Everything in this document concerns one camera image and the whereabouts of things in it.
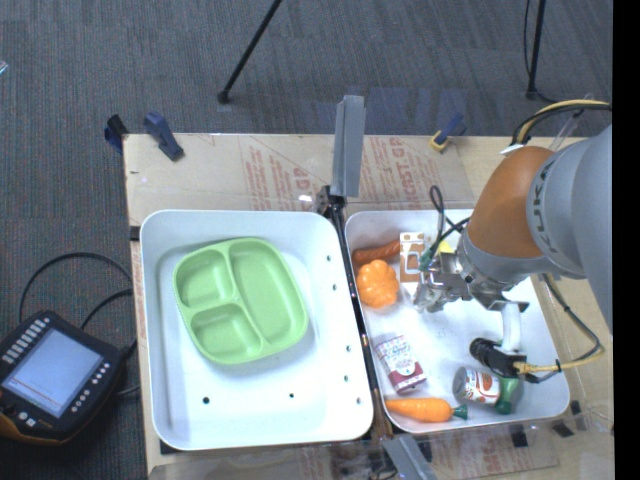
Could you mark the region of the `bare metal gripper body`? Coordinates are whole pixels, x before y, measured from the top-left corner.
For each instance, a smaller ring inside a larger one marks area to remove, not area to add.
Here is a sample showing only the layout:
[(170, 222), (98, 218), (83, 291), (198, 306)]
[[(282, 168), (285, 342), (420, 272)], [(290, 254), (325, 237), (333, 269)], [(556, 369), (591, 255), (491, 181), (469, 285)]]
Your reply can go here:
[(474, 272), (465, 272), (456, 254), (436, 256), (427, 268), (425, 283), (431, 289), (446, 290), (448, 303), (476, 300), (485, 309), (494, 310), (502, 299), (498, 285)]

